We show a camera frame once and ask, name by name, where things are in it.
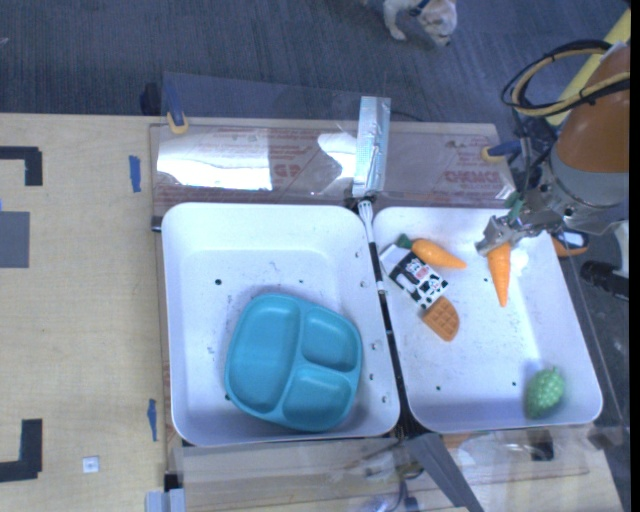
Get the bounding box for brown cardboard board red print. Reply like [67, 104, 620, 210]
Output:
[148, 122, 604, 479]

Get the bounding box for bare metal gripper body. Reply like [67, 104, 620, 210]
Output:
[514, 185, 631, 237]

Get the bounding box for black and white milk carton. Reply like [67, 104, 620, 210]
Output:
[378, 243, 450, 311]

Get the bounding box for pale furry dog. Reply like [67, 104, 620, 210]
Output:
[381, 0, 459, 49]

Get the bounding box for orange waffle biscuit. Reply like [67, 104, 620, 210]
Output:
[421, 295, 461, 343]

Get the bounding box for orange carrot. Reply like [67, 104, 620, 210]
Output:
[486, 241, 513, 309]
[395, 233, 469, 271]

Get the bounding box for black cylinder on white bracket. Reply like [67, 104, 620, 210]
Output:
[579, 219, 631, 302]

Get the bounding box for white plastic tray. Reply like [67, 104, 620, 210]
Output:
[372, 205, 604, 435]
[160, 201, 402, 448]

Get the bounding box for blue divided plate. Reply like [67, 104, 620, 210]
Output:
[223, 292, 364, 434]

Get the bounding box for green grapes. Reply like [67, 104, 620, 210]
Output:
[522, 365, 567, 421]

